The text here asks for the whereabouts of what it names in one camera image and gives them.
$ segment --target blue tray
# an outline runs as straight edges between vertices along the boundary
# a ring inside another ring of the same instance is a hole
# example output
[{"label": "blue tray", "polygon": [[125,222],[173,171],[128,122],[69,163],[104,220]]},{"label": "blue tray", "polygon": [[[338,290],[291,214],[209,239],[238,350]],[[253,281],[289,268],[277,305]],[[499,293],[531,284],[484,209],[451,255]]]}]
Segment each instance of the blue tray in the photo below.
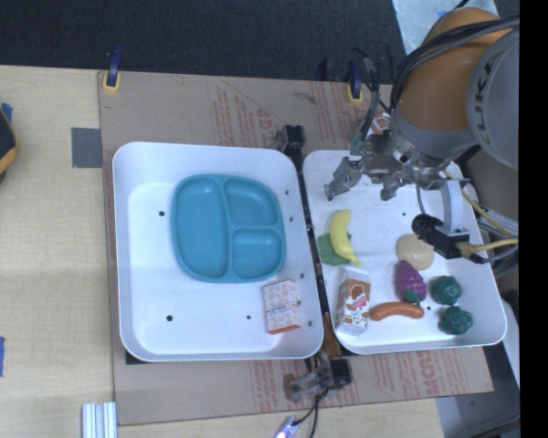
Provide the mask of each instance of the blue tray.
[{"label": "blue tray", "polygon": [[182,180],[172,205],[174,251],[181,267],[209,282],[255,282],[276,274],[286,256],[274,193],[235,175]]}]

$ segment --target sausage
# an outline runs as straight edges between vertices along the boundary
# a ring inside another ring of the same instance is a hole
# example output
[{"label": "sausage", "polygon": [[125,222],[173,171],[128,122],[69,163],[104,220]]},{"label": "sausage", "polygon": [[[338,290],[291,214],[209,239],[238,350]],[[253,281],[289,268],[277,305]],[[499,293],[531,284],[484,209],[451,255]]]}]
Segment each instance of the sausage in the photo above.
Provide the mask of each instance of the sausage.
[{"label": "sausage", "polygon": [[385,302],[370,310],[370,318],[379,321],[392,315],[404,315],[410,318],[424,317],[424,309],[408,302]]}]

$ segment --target cardboard sheet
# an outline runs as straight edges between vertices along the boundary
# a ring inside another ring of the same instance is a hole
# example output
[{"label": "cardboard sheet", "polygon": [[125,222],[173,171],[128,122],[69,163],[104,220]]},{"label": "cardboard sheet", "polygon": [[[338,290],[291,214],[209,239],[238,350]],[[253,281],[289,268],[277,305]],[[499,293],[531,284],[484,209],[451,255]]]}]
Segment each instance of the cardboard sheet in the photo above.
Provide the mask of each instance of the cardboard sheet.
[{"label": "cardboard sheet", "polygon": [[[344,150],[365,116],[343,83],[123,72],[117,91],[99,74],[103,183],[111,294],[113,375],[119,425],[304,410],[283,383],[308,370],[303,360],[142,363],[126,355],[118,320],[111,161],[130,141],[269,147],[285,125],[302,125],[305,155]],[[388,99],[389,87],[382,87]],[[321,407],[492,391],[482,348],[349,358],[353,383]]]}]

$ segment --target banana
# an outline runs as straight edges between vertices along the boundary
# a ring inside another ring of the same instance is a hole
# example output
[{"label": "banana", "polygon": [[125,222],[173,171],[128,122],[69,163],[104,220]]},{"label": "banana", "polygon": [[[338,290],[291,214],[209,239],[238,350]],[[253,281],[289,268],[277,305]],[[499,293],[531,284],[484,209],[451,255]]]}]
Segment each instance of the banana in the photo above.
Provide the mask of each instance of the banana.
[{"label": "banana", "polygon": [[343,258],[353,262],[355,266],[359,266],[361,261],[355,257],[353,247],[347,236],[347,226],[351,221],[351,211],[349,209],[341,209],[335,213],[331,219],[329,226],[329,235],[331,236],[331,245],[335,253]]}]

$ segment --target wooden table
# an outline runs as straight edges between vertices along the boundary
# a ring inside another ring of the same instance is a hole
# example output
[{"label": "wooden table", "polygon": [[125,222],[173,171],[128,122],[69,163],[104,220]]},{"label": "wooden table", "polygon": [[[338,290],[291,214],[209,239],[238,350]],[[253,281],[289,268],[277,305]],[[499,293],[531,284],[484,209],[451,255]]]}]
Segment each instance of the wooden table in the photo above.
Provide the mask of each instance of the wooden table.
[{"label": "wooden table", "polygon": [[[2,102],[20,151],[0,184],[0,438],[78,438],[82,404],[114,401],[101,169],[71,161],[71,129],[100,126],[97,71],[0,66]],[[118,436],[270,437],[287,416],[126,426]],[[420,400],[324,409],[316,436],[443,434],[435,401]]]}]

